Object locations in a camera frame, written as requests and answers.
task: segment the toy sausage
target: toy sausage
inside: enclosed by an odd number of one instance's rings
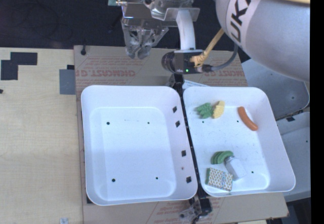
[[[249,129],[256,131],[258,130],[258,126],[249,118],[247,112],[245,111],[244,107],[238,107],[238,114],[241,120],[244,122],[245,125],[248,126]]]

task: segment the cardboard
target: cardboard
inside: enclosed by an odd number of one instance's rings
[[[131,59],[124,47],[74,46],[75,88],[78,117],[80,169],[84,224],[134,223],[134,224],[186,224],[179,218],[181,211],[187,209],[188,200],[169,202],[135,203],[113,206],[98,206],[87,199],[85,186],[85,160],[83,126],[81,118],[80,95],[89,85],[168,85],[171,72],[163,69],[161,59],[169,49],[151,49],[143,60]],[[220,65],[226,62],[232,52],[213,51],[206,64]],[[208,86],[247,86],[247,81],[239,57],[227,67],[211,73],[187,74],[188,83]],[[199,220],[200,224],[234,223],[288,215],[282,193],[254,194],[222,198],[210,198],[213,211]]]

